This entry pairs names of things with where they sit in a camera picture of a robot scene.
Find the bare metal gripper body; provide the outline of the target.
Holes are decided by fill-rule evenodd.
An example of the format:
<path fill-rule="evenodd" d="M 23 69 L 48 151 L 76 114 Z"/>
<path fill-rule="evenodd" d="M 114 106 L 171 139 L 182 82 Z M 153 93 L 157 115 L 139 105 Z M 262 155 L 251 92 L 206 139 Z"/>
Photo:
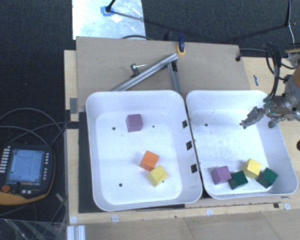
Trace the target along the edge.
<path fill-rule="evenodd" d="M 267 117 L 285 117 L 287 121 L 297 120 L 300 122 L 300 101 L 294 96 L 271 96 L 263 99 L 264 114 Z"/>

